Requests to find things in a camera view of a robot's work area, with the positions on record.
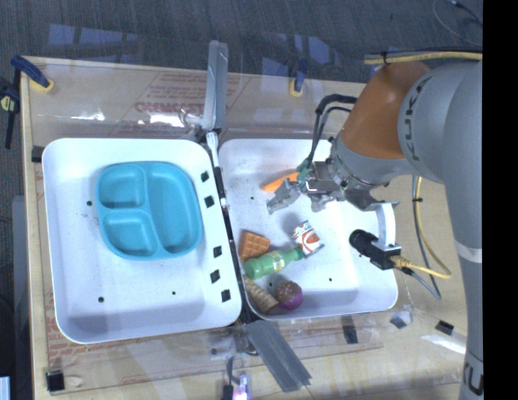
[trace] gray carpet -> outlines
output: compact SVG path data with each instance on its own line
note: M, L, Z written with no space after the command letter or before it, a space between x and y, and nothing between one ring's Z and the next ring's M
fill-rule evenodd
M483 0L0 0L0 77L16 54L204 69L211 39L229 45L229 71L366 82L366 53L473 48ZM12 200L23 194L16 121L4 147L0 109L0 374L14 372Z

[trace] white cable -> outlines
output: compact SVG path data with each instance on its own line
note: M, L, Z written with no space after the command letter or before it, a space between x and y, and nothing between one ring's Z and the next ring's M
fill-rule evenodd
M458 5L457 5L457 1L456 1L456 0L434 0L434 2L433 2L433 14L435 15L436 20L440 23L440 25L441 25L442 27L444 27L446 30L448 30L450 33L452 33L454 36L456 36L456 37L460 38L461 40L464 40L465 42L468 42L468 43L471 43L471 44L475 44L476 46L483 46L483 43L473 42L473 41L469 40L468 38L461 36L459 33L457 33L457 32L455 32L455 31L453 31L450 27L448 27L448 26L447 26L447 25L446 25L446 24L445 24L445 23L440 19L440 17L436 14L436 8L435 8L435 5L436 5L436 3L437 3L437 2L450 2L450 3L451 3L451 4L453 4L455 7L458 7ZM466 11L467 11L470 15L474 16L474 18L476 18L476 16L475 16L475 15L473 15L473 13L471 13L468 9L466 9Z
M207 145L210 148L210 152L212 153L212 162L215 168L219 168L219 158L218 158L218 135L216 132L207 133ZM222 208L227 207L227 199L225 197L220 197L219 202L222 205Z

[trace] yellow cable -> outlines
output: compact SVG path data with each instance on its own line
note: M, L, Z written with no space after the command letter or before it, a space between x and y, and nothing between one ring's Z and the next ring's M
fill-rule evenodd
M451 272L448 270L448 272L437 272L427 267L422 267L421 265L417 265L408 259L401 257L400 255L394 255L390 257L390 261L394 263L394 265L398 268L411 268L415 270L423 271L424 273L431 274L432 276L438 277L438 278L451 278Z
M427 251L430 253L431 257L433 257L435 262L437 264L439 264L439 266L444 271L445 275L449 276L449 277L446 277L446 278L450 278L451 277L450 269L446 265L444 265L444 263L441 260L439 260L439 258L436 256L436 253L433 251L433 249L429 245L429 242L427 241L427 238L425 237L424 228L422 227L422 221L421 221L421 216L420 216L420 185L421 185L421 183L422 183L422 178L421 177L417 177L416 178L416 185L415 185L414 202L415 202L416 220L418 221L418 231L420 232L420 237L422 239L422 242L424 243L424 245L427 248Z
M368 57L365 59L366 65L379 65L383 63L407 63L411 61L425 61L427 59L442 59L442 58L459 58L459 59L475 59L480 61L483 59L481 53L474 52L428 52L428 53L415 53L412 55L405 55L402 57L395 56L379 56L379 57Z

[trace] white sink basin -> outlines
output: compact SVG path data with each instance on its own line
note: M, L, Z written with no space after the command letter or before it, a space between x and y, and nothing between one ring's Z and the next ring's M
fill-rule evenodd
M314 159L325 160L329 149L330 144L321 141ZM367 257L360 257L349 242L350 234L357 228L378 234L375 212L361 212L348 202L329 202L321 212L312 212L310 199L301 196L290 206L272 215L268 213L266 202L274 194L262 191L260 185L271 181L276 173L294 171L309 151L310 141L301 139L233 139L220 148L236 242L246 230L267 237L270 250L289 250L295 246L290 236L292 230L308 220L324 244L316 254L255 280L271 294L285 279L298 283L304 295L299 308L266 315L248 298L249 304L258 315L270 320L333 317L391 308L398 297L392 270L378 269Z
M98 175L111 164L146 161L173 163L192 180L204 231L192 252L133 260L105 244L94 199ZM43 153L43 180L56 318L67 338L101 343L221 328L238 318L242 298L210 157L200 145L58 139Z

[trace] waffle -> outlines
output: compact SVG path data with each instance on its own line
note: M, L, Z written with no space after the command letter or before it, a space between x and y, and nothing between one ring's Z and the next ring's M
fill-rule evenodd
M239 256L242 262L264 255L269 249L269 239L254 232L244 231L240 236Z

